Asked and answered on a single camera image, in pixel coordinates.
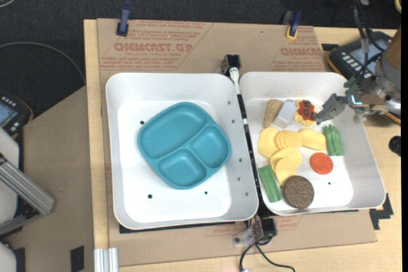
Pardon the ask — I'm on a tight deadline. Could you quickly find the green asparagus bundle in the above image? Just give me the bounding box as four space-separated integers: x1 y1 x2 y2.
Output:
323 124 346 157

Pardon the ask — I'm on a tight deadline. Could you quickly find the green celery stick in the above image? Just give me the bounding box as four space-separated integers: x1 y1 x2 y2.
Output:
257 164 282 203

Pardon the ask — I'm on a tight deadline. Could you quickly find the tan cone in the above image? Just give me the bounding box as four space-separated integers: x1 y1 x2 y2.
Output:
263 99 284 129

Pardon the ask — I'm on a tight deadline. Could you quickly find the brown round biscuit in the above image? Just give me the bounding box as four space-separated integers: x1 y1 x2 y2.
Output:
282 175 316 210

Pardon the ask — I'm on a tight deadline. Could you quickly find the ridged yellow crisp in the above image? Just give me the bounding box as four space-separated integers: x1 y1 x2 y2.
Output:
274 129 302 150

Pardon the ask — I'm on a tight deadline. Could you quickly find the blue divided plate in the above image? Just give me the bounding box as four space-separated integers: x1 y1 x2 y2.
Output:
137 101 232 190

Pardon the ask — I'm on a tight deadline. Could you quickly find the brown cardboard board red print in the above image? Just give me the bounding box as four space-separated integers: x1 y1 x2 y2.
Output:
96 18 379 267

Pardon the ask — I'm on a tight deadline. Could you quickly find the thin black and white rod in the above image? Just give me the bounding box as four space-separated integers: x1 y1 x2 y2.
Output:
229 68 266 218

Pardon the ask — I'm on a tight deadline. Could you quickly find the grey and white carton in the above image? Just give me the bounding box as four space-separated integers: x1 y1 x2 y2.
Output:
273 99 298 129

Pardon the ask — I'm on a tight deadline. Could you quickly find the smooth yellow crisp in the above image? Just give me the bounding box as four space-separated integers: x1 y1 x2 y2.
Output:
270 147 303 171
275 156 302 188
298 127 328 152
257 127 281 159

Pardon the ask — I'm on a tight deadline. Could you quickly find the white plastic tray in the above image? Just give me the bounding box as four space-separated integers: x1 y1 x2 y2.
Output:
105 72 259 231
238 71 386 217

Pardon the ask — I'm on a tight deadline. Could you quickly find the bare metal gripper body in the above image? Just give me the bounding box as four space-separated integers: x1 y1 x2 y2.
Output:
346 73 402 116

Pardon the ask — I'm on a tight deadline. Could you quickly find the yellow pizza slice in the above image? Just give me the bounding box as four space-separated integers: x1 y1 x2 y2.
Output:
293 99 319 127

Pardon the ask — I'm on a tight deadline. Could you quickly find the orange round slice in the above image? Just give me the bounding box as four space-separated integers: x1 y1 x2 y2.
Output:
309 152 334 175

